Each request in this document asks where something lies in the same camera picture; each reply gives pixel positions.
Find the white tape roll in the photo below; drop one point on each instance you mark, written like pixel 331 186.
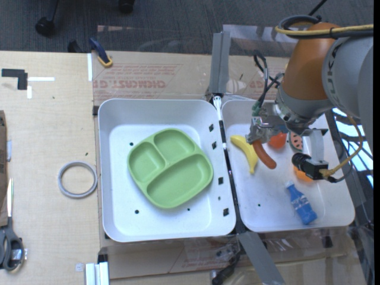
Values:
pixel 60 183

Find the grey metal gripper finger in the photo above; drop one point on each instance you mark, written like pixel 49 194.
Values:
pixel 263 139
pixel 250 138

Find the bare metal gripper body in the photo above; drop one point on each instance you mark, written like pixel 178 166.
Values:
pixel 268 128

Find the orange toy fruit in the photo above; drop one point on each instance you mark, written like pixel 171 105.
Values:
pixel 278 141

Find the orange round toy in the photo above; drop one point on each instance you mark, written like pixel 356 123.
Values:
pixel 301 175

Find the red sausage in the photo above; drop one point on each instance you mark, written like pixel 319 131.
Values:
pixel 267 159

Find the blue toy bottle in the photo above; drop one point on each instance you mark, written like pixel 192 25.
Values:
pixel 302 206

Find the green divided plate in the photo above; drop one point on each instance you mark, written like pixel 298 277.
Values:
pixel 175 174

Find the brown cardboard board red print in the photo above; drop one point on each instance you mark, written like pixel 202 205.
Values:
pixel 154 79

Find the black cylinder on white bracket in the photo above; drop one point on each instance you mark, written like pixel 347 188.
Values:
pixel 314 168

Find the white plastic tray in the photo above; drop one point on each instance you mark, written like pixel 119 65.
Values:
pixel 124 218
pixel 267 200

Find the yellow banana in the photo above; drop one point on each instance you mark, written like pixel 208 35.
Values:
pixel 248 153

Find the toy watermelon slice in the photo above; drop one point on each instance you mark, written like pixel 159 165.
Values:
pixel 295 142

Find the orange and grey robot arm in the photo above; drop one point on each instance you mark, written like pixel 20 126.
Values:
pixel 308 70

